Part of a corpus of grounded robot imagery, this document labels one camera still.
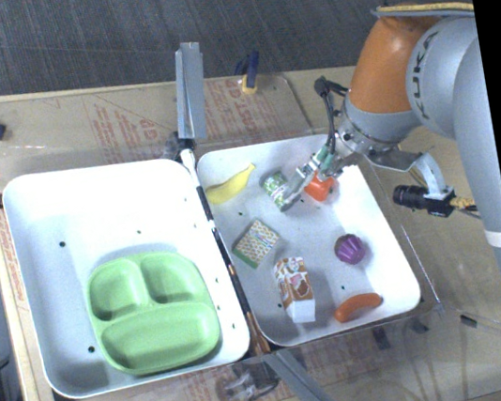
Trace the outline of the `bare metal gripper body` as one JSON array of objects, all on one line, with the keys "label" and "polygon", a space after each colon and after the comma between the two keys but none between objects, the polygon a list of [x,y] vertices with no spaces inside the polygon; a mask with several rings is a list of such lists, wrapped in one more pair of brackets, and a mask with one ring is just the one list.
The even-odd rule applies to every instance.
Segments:
[{"label": "bare metal gripper body", "polygon": [[363,158],[362,148],[347,131],[337,131],[327,138],[320,149],[304,165],[296,169],[299,185],[310,184],[313,179],[338,178],[350,166]]}]

